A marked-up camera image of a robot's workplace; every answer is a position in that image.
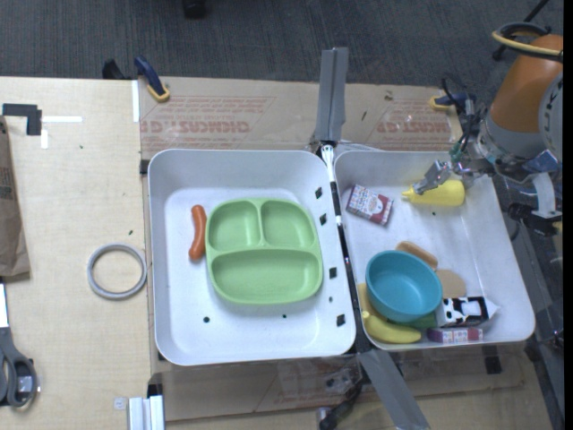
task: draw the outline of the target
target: metal ring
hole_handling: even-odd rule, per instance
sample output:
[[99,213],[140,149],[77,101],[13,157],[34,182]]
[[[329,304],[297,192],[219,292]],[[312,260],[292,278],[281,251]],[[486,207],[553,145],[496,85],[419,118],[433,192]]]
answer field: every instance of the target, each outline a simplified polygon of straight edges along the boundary
[[[93,267],[98,258],[102,254],[112,251],[127,252],[128,254],[131,254],[132,256],[135,257],[135,259],[141,266],[141,276],[139,281],[135,284],[135,286],[126,291],[114,292],[106,290],[105,288],[102,288],[93,278]],[[100,248],[98,248],[91,255],[90,260],[88,261],[87,271],[88,271],[88,282],[90,284],[91,289],[96,293],[96,295],[99,295],[106,299],[126,299],[128,297],[131,297],[135,295],[135,293],[137,293],[139,290],[141,290],[141,288],[145,284],[145,280],[147,279],[147,264],[145,263],[145,258],[143,254],[132,245],[124,244],[122,242],[114,242],[111,244],[102,245]]]

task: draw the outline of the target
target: green divided plate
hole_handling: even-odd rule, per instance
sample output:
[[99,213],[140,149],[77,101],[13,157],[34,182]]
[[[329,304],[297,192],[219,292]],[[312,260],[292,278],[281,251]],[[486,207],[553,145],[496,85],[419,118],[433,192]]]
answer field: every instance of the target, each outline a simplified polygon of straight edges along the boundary
[[294,303],[321,287],[316,228],[295,202],[243,198],[219,204],[207,219],[205,249],[213,287],[233,303]]

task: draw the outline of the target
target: banana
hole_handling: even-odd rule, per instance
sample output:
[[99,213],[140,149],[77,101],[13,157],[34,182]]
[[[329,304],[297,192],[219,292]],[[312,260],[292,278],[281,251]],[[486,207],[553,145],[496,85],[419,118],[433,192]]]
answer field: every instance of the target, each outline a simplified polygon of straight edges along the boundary
[[422,338],[422,333],[416,328],[390,323],[386,317],[376,312],[366,295],[365,282],[358,284],[357,288],[364,328],[373,338],[392,344],[409,344]]

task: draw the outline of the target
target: black scissor handle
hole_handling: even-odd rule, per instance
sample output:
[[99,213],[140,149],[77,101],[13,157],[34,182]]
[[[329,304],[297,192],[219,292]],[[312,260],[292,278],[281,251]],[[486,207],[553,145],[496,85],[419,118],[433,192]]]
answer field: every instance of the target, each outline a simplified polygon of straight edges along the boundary
[[[31,391],[19,392],[18,378],[26,376],[31,378]],[[10,328],[0,328],[0,401],[6,398],[11,406],[22,407],[34,398],[37,388],[38,377],[34,365],[14,346]]]

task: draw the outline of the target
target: blue bowl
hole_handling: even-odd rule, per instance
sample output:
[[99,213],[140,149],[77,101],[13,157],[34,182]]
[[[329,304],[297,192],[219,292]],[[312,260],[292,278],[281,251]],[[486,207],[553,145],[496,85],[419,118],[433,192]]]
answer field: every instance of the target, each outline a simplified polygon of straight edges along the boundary
[[440,304],[440,279],[423,260],[399,250],[374,255],[366,267],[368,299],[390,320],[408,323]]

